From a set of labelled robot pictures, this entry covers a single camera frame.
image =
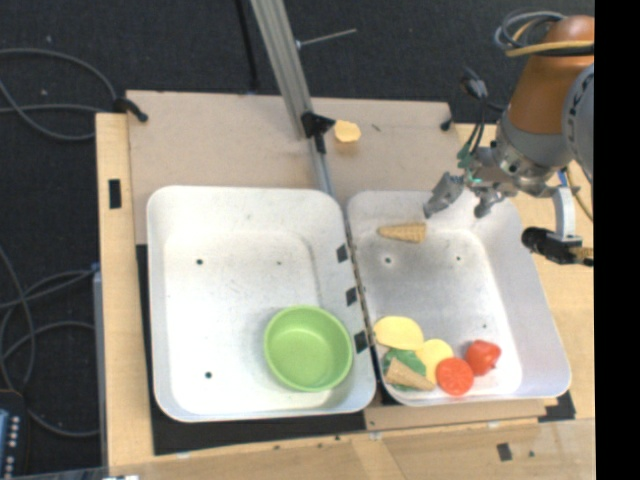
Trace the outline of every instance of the yellow lemon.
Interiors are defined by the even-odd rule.
[[[443,359],[453,357],[453,349],[444,340],[434,338],[425,341],[420,348],[416,349],[416,355],[427,367],[427,379],[436,382],[436,367]]]
[[[424,342],[420,326],[405,316],[385,316],[373,326],[376,341],[400,350],[416,350]]]

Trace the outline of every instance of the red pepper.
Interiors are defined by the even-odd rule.
[[[502,350],[495,343],[475,340],[465,354],[465,360],[471,366],[474,375],[485,375],[495,368]]]

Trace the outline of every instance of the red toy tomato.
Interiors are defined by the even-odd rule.
[[[464,358],[473,370],[474,375],[485,375],[495,368],[502,350],[495,343],[484,340],[475,340]]]
[[[461,396],[473,386],[473,370],[465,360],[448,357],[438,363],[436,380],[446,393]]]

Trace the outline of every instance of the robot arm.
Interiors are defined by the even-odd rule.
[[[527,42],[543,26],[548,30],[541,41]],[[482,128],[476,127],[458,154],[463,175],[443,176],[424,205],[427,218],[452,204],[465,187],[479,198],[477,218],[518,192],[552,198],[555,232],[530,228],[523,243],[557,263],[593,264],[574,233],[572,196],[579,188],[548,181],[576,160],[593,183],[594,27],[588,16],[527,12],[505,18],[496,43],[510,57],[531,57],[501,115],[495,140],[480,147]],[[486,104],[486,87],[472,71],[466,70],[462,81],[466,92]]]

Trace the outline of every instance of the green bowl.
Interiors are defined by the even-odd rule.
[[[291,306],[278,312],[265,330],[264,354],[273,374],[298,391],[337,386],[353,363],[346,328],[316,306]]]

